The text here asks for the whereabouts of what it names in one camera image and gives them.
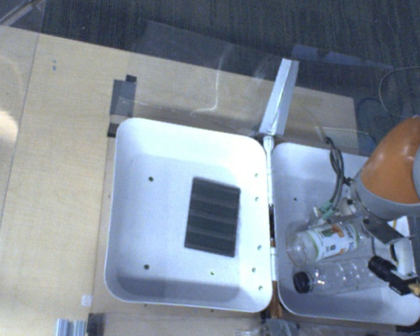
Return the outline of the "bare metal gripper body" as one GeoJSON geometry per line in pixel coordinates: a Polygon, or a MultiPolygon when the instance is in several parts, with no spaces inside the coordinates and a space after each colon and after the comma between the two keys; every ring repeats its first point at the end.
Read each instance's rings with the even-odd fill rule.
{"type": "Polygon", "coordinates": [[[345,197],[340,200],[334,214],[334,223],[350,223],[352,225],[368,226],[374,225],[374,217],[371,216],[360,202],[356,202],[350,197],[345,197]]]}

